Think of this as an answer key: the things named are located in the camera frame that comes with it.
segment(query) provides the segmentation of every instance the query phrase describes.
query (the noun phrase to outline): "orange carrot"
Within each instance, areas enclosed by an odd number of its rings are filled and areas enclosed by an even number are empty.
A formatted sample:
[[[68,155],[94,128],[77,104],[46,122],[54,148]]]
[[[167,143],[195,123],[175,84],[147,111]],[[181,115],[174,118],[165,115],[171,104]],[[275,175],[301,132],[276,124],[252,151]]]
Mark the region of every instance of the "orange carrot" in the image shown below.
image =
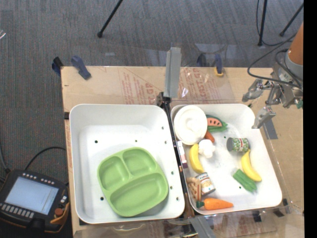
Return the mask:
[[[206,131],[204,138],[209,139],[209,140],[211,140],[212,143],[214,143],[214,137],[208,130]]]
[[[208,197],[205,198],[204,201],[196,201],[196,207],[200,208],[204,206],[206,210],[216,210],[216,209],[223,209],[233,207],[233,203],[228,201],[224,201],[217,198]]]

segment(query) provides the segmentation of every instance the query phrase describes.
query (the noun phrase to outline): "tin can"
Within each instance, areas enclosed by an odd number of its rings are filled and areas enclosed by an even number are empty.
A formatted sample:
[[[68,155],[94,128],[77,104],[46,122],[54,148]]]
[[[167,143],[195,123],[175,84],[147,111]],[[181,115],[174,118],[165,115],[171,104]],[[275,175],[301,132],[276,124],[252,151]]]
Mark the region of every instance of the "tin can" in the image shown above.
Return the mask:
[[[202,184],[202,196],[212,193],[216,190],[206,172],[196,176],[195,178],[199,179]]]
[[[230,137],[227,140],[228,151],[246,152],[250,148],[247,138]]]

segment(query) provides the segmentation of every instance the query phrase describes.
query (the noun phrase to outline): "green plate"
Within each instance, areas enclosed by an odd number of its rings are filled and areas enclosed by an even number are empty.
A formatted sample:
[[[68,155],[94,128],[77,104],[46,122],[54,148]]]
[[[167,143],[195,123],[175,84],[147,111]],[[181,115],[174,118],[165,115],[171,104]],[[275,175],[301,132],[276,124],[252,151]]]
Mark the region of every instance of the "green plate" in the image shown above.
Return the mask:
[[[153,208],[168,194],[168,183],[161,167],[140,147],[105,158],[98,166],[98,181],[112,209],[123,217]]]

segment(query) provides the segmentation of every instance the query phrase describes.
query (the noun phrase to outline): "yellow banana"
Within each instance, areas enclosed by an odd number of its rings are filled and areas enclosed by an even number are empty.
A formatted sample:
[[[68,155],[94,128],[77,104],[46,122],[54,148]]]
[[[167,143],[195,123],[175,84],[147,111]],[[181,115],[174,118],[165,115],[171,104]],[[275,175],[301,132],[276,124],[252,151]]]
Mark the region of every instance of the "yellow banana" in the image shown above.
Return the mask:
[[[205,172],[198,157],[198,143],[191,146],[189,150],[189,161],[193,170],[199,174]]]
[[[262,181],[261,176],[253,169],[250,161],[250,149],[242,156],[241,164],[243,172],[253,181]]]

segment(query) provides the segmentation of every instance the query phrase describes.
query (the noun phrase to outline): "table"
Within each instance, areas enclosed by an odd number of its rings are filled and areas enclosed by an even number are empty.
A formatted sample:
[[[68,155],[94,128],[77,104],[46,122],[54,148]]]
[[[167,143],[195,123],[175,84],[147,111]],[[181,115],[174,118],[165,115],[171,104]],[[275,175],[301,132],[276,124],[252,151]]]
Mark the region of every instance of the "table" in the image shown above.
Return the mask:
[[[71,66],[61,68],[61,86],[65,112],[65,135],[71,215],[74,237],[164,237],[184,235],[177,223],[157,221],[132,223],[129,225],[81,225],[74,205],[73,170],[68,114],[72,107],[88,104],[155,104],[156,96],[164,91],[165,67],[87,66],[92,77],[83,79],[78,69]],[[242,95],[255,80],[246,68],[224,68],[224,76],[217,77],[213,67],[181,67],[180,91],[186,89],[183,98],[175,101],[190,103],[195,98],[213,100],[216,103],[242,103]],[[253,68],[252,73],[269,77],[271,68]],[[268,92],[252,102],[255,114],[264,107]],[[260,234],[261,237],[302,237],[304,233],[304,176],[303,176],[303,110],[296,106],[289,109],[273,106],[277,113],[273,118],[278,139],[269,140],[265,128],[261,128],[267,149],[271,149],[271,161],[277,173],[283,197],[288,205],[279,209],[261,211],[262,221],[254,222],[249,213],[237,213],[213,220],[216,237],[237,237]],[[187,237],[195,236],[188,230]]]

